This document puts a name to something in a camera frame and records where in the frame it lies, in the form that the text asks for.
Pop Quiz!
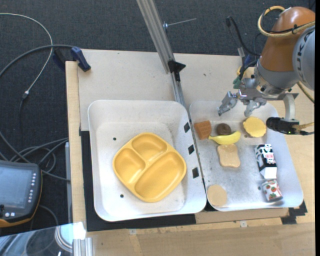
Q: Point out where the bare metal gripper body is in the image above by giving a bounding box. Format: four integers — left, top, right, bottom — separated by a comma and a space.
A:
236, 76, 284, 101

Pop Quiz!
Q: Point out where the yellow round toy biscuit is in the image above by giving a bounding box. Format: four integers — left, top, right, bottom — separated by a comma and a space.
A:
242, 116, 267, 139

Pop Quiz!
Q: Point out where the brown toy doughnut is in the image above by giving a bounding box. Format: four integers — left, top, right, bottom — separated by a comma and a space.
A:
215, 122, 232, 137

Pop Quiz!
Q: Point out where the brown toy waffle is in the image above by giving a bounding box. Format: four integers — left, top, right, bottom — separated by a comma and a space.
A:
193, 120, 213, 141

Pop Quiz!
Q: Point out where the yellow banana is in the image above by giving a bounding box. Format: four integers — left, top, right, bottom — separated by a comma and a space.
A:
208, 130, 242, 146

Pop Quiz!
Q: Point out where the tan toy bread slice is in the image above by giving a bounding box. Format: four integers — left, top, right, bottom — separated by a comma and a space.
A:
216, 143, 242, 169

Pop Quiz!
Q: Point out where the black and white milk carton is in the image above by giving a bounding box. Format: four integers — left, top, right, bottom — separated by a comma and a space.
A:
254, 143, 279, 180

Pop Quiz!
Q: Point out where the white plastic tray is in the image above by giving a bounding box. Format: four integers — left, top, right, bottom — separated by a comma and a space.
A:
87, 99, 208, 223
189, 99, 305, 213

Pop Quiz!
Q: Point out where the white strawberry print can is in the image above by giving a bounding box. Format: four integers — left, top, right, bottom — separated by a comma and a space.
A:
260, 179, 284, 203

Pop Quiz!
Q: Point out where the tan round toy biscuit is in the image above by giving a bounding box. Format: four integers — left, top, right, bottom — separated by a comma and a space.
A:
206, 184, 228, 208

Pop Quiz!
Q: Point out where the pale wood board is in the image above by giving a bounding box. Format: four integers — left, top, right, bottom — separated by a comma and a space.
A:
76, 48, 316, 225

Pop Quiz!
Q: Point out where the yellow divided plate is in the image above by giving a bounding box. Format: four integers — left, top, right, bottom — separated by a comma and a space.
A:
112, 132, 188, 204

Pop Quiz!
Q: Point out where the black cylinder on white bracket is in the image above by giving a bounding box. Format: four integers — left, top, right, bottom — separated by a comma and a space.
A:
265, 92, 300, 135

